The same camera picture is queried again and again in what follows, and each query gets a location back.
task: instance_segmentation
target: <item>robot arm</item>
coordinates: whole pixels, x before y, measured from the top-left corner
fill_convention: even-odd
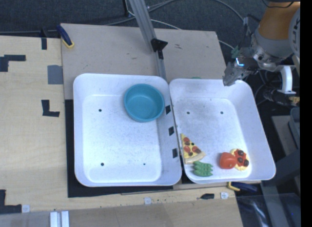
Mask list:
[[[267,7],[251,35],[250,46],[232,51],[235,61],[228,63],[223,83],[232,85],[263,69],[281,72],[283,87],[278,92],[294,94],[291,73],[294,66],[281,63],[291,54],[300,58],[300,0],[270,0]]]

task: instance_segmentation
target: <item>black mat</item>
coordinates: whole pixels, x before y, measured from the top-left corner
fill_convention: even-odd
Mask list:
[[[170,190],[172,186],[115,186],[87,187],[75,176],[74,163],[74,101],[65,100],[66,153],[67,153],[67,190],[68,197],[93,197],[117,193],[130,193],[155,190]]]

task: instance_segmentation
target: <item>gray tape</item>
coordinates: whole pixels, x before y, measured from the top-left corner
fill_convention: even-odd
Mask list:
[[[48,84],[63,84],[63,67],[59,65],[48,66]]]

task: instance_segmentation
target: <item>white tray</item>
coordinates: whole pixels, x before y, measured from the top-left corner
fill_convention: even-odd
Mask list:
[[[275,163],[254,102],[251,88],[243,81],[224,86],[222,80],[176,79],[169,84],[180,148],[183,133],[206,153],[201,160],[213,165],[212,176],[199,177],[193,165],[186,175],[197,184],[269,180]],[[244,150],[250,165],[245,171],[221,169],[222,152]]]
[[[132,120],[123,95],[150,84],[166,109],[155,121]],[[74,81],[75,175],[85,186],[170,186],[182,167],[169,86],[161,77],[81,74]]]

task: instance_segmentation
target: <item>wooden table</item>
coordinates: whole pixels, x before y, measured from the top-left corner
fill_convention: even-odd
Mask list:
[[[79,51],[79,46],[81,46],[81,41],[86,40],[79,39],[75,35],[75,32],[82,33],[74,30],[77,27],[82,28],[82,25],[64,25],[75,42],[76,49],[71,49],[71,56],[82,53]],[[93,31],[98,29],[96,26],[88,27]],[[111,29],[113,27],[103,28],[103,30],[110,31],[109,37],[111,39],[115,39]],[[116,30],[117,34],[121,34],[120,28],[116,28]],[[125,32],[129,36],[129,33],[137,30],[138,28],[129,28],[129,31],[125,30]],[[182,52],[184,42],[191,40],[192,37],[206,37],[207,41],[201,46],[185,45],[185,49],[194,50],[195,47],[199,53],[189,53],[188,58],[192,58],[189,62],[195,63],[196,59],[206,56],[208,62],[214,61],[216,63],[216,65],[212,65],[214,67],[210,67],[213,78],[222,78],[225,63],[215,32],[188,31],[183,33],[178,32],[178,30],[166,32],[159,29],[156,30],[156,33],[163,36],[159,37],[161,40],[170,42],[171,35],[179,40],[170,47],[168,45],[167,51],[164,49],[165,59],[170,58],[170,56],[175,56],[176,59],[179,56],[185,56],[185,52]],[[137,33],[135,33],[134,39],[139,39]],[[71,66],[73,59],[69,57],[71,50],[64,48],[60,39],[48,38],[46,50],[42,49],[41,38],[0,36],[0,45],[0,57],[7,55],[26,56],[24,62],[9,61],[8,71],[0,72],[0,136],[2,146],[0,151],[0,189],[6,189],[6,205],[29,205],[31,212],[69,210],[71,222],[77,222],[79,218],[87,221],[88,218],[84,218],[84,214],[89,218],[90,214],[94,214],[93,220],[96,223],[96,216],[99,215],[99,212],[104,214],[112,210],[116,216],[118,214],[126,216],[131,212],[134,215],[139,215],[139,209],[142,207],[141,212],[147,211],[146,214],[149,214],[150,210],[146,208],[148,206],[144,205],[144,198],[150,198],[151,205],[149,206],[154,207],[153,214],[158,212],[160,215],[166,216],[168,223],[171,224],[167,226],[189,226],[191,223],[194,226],[207,226],[207,219],[211,223],[215,223],[212,226],[242,226],[235,194],[225,187],[225,183],[214,185],[183,185],[178,183],[173,190],[169,191],[68,198],[64,99],[72,98],[71,82],[73,77],[81,73],[83,68],[86,69],[86,72],[92,72],[92,65],[85,64],[82,66],[84,56],[81,56],[80,59],[76,59],[77,65],[75,65],[76,68],[73,68]],[[181,51],[182,55],[177,56],[178,51]],[[130,58],[139,59],[138,56],[134,56],[137,54],[136,51],[122,53],[126,55],[129,53],[128,55],[133,55]],[[142,57],[144,58],[148,54],[143,52]],[[53,65],[63,67],[64,84],[48,83],[47,69],[48,66]],[[181,75],[181,72],[175,68],[174,65],[166,67],[170,79]],[[155,74],[155,71],[156,69],[149,70],[150,73],[147,75]],[[186,75],[209,77],[209,73],[202,68],[198,73],[191,71],[183,74],[182,77]],[[42,100],[49,100],[50,111],[58,111],[59,116],[43,116]],[[221,199],[221,192],[227,192],[229,198]],[[199,199],[205,193],[213,193],[214,199]],[[190,208],[193,209],[193,213],[186,217],[183,212]]]

